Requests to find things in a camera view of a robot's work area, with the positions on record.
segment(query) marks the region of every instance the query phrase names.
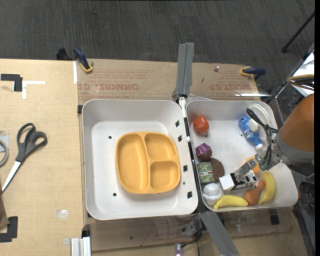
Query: white plastic tray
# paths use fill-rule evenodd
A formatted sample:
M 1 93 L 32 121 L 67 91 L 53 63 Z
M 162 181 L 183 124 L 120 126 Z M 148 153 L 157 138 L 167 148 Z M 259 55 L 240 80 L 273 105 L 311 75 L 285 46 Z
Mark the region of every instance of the white plastic tray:
M 178 104 L 169 100 L 93 99 L 82 108 L 82 123 L 86 208 L 93 218 L 106 221 L 187 215 L 195 211 L 195 176 Z M 122 188 L 116 170 L 116 144 L 122 135 L 131 132 L 164 133 L 175 142 L 181 169 L 180 183 L 175 189 L 159 194 L 133 194 Z
M 199 163 L 195 148 L 202 143 L 206 143 L 212 149 L 212 157 L 218 159 L 224 167 L 225 174 L 233 173 L 239 169 L 249 157 L 253 157 L 257 152 L 252 144 L 242 136 L 238 121 L 247 115 L 246 109 L 249 106 L 260 105 L 266 112 L 263 116 L 259 116 L 261 121 L 266 121 L 268 116 L 268 124 L 273 128 L 277 128 L 277 123 L 272 109 L 261 101 L 225 101 L 225 100 L 193 100 L 186 106 L 186 114 L 190 128 L 190 138 L 192 141 L 192 149 L 196 164 Z M 193 121 L 200 115 L 206 117 L 209 123 L 209 131 L 207 136 L 199 135 L 193 127 Z M 262 139 L 264 146 L 267 146 L 267 140 Z M 241 211 L 248 209 L 262 208 L 281 208 L 293 206 L 298 200 L 298 190 L 291 170 L 283 163 L 279 163 L 269 170 L 275 178 L 276 192 L 273 200 L 265 202 L 261 205 L 247 207 L 225 207 L 214 209 L 213 205 L 208 205 L 203 200 L 206 207 L 215 212 Z M 262 179 L 262 171 L 256 174 L 258 179 Z M 235 189 L 225 194 L 243 196 L 249 188 Z

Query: brown round object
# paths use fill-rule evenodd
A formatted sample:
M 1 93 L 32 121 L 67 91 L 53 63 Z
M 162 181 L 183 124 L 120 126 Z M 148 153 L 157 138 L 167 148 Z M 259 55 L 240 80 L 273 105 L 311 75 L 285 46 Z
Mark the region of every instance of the brown round object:
M 210 148 L 210 149 L 207 150 L 206 152 L 198 155 L 198 158 L 199 158 L 202 162 L 206 162 L 206 161 L 210 161 L 211 156 L 212 156 L 212 149 Z
M 210 158 L 210 162 L 212 165 L 214 182 L 218 182 L 219 178 L 225 175 L 225 168 L 223 164 L 215 158 Z

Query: table top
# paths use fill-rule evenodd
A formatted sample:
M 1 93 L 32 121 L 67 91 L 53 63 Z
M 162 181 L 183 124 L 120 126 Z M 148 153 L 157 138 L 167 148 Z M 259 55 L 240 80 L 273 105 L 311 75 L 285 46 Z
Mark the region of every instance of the table top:
M 26 123 L 33 123 L 38 131 L 46 133 L 48 143 L 35 151 L 21 165 L 2 195 L 8 217 L 18 217 L 17 238 L 12 242 L 0 243 L 1 255 L 70 255 L 68 239 L 80 238 L 84 227 L 83 205 L 83 173 L 81 155 L 80 119 L 78 105 L 94 98 L 117 98 L 114 93 L 97 93 L 92 87 L 85 94 L 85 84 L 136 84 L 143 91 L 147 86 L 154 85 L 153 92 L 168 97 L 166 90 L 158 91 L 159 85 L 175 87 L 177 65 L 170 62 L 131 61 L 131 60 L 89 60 L 94 62 L 94 69 L 104 73 L 99 78 L 96 73 L 82 74 L 81 69 L 75 72 L 75 61 L 57 60 L 23 60 L 1 59 L 1 74 L 19 74 L 23 81 L 28 81 L 26 94 L 14 91 L 13 81 L 0 81 L 0 131 L 9 135 L 9 157 L 0 168 L 0 182 L 4 183 L 18 153 L 16 136 L 19 128 Z M 192 94 L 206 96 L 211 87 L 217 90 L 223 80 L 223 70 L 229 75 L 225 77 L 224 88 L 230 89 L 236 74 L 243 65 L 231 64 L 193 64 Z M 111 71 L 139 70 L 131 73 L 131 78 L 111 77 Z M 257 91 L 253 77 L 247 83 L 253 91 Z M 241 90 L 241 86 L 232 90 Z M 104 85 L 104 89 L 113 85 Z M 152 90 L 145 90 L 138 96 L 150 96 Z M 220 94 L 219 99 L 230 95 Z M 237 236 L 232 221 L 228 229 L 232 241 L 241 255 L 257 255 L 267 252 L 268 255 L 284 255 L 288 250 L 292 255 L 307 255 L 303 236 L 292 209 L 281 209 L 282 225 L 276 230 L 271 225 L 260 228 L 264 234 Z M 204 236 L 198 243 L 201 253 L 219 253 L 214 242 Z M 172 254 L 173 245 L 159 245 L 145 248 L 124 248 L 113 251 L 94 251 L 93 255 L 163 255 Z M 188 246 L 185 255 L 195 255 L 197 244 Z

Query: tomato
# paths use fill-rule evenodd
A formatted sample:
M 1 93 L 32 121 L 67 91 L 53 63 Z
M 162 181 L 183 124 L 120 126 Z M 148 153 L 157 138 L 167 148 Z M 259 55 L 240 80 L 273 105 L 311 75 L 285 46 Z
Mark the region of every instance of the tomato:
M 209 123 L 203 115 L 198 116 L 194 120 L 193 126 L 198 133 L 206 133 L 209 130 Z

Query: gray floor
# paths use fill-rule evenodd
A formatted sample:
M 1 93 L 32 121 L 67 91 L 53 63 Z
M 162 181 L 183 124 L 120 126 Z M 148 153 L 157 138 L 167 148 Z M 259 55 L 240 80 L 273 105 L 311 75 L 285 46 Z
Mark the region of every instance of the gray floor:
M 263 68 L 257 85 L 274 94 L 315 42 L 313 18 L 281 51 L 314 11 L 315 0 L 0 0 L 0 64 L 56 60 L 62 47 L 73 59 L 79 47 L 89 59 L 177 62 L 179 44 L 193 42 L 194 63 Z M 288 90 L 284 98 L 300 96 Z M 308 239 L 312 255 L 314 234 Z

